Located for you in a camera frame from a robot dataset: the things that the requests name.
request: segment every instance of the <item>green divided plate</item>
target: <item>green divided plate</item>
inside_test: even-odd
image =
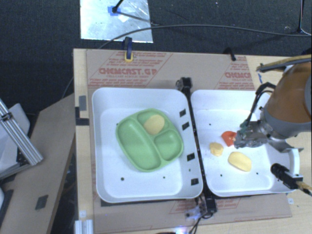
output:
[[[165,119],[162,130],[151,135],[144,123],[153,115]],[[146,109],[123,119],[116,128],[123,152],[140,171],[152,172],[174,161],[183,152],[183,140],[168,117],[157,109]]]

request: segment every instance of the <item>wire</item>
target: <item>wire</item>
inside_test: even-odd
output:
[[[263,30],[255,30],[255,29],[248,29],[248,28],[242,28],[242,27],[236,27],[236,26],[226,26],[226,25],[213,25],[213,24],[173,24],[173,25],[162,25],[162,26],[154,26],[154,27],[147,27],[142,29],[137,29],[130,31],[128,33],[122,34],[118,37],[113,38],[112,40],[104,43],[99,47],[99,49],[105,47],[109,43],[113,42],[114,40],[117,40],[119,38],[128,36],[130,34],[134,34],[141,31],[146,30],[152,30],[152,29],[167,29],[167,28],[181,28],[181,27],[210,27],[210,28],[226,28],[226,29],[235,29],[235,30],[244,30],[244,31],[250,31],[250,32],[257,32],[262,34],[268,34],[268,35],[276,35],[276,36],[284,36],[284,37],[311,37],[311,35],[291,35],[291,34],[283,34],[283,33],[275,33],[275,32],[269,32],[269,31],[263,31]]]
[[[311,36],[311,34],[310,34],[310,33],[308,33],[308,32],[306,32],[306,31],[304,31],[303,29],[301,29],[301,31],[302,31],[304,34],[307,34],[308,36]]]
[[[249,122],[252,118],[252,115],[254,113],[254,110],[255,110],[255,107],[258,103],[258,101],[260,100],[260,97],[264,94],[264,93],[273,93],[273,91],[270,91],[270,90],[265,90],[265,91],[262,91],[259,95],[257,95],[254,99],[254,102],[253,102],[253,105],[252,105],[252,108],[250,110],[250,114],[248,115],[247,119],[246,119],[246,126],[249,125]]]
[[[70,84],[73,82],[73,80],[74,80],[74,77],[72,77],[72,78],[70,79],[69,83],[67,84],[67,86],[66,86],[66,88],[65,88],[65,90],[64,90],[64,93],[63,93],[61,99],[63,99],[63,98],[65,97],[66,92],[67,92],[67,90],[69,89],[69,86],[70,86]]]
[[[302,191],[312,197],[312,193],[308,189],[302,189]]]
[[[200,220],[201,220],[201,217],[197,220],[196,224],[191,228],[191,230],[189,231],[188,234],[195,234],[196,233]]]
[[[209,218],[211,218],[213,215],[214,215],[213,213],[211,213],[211,214],[208,215],[208,216],[207,216],[207,214],[205,214],[202,218],[203,218],[203,219],[209,219]]]

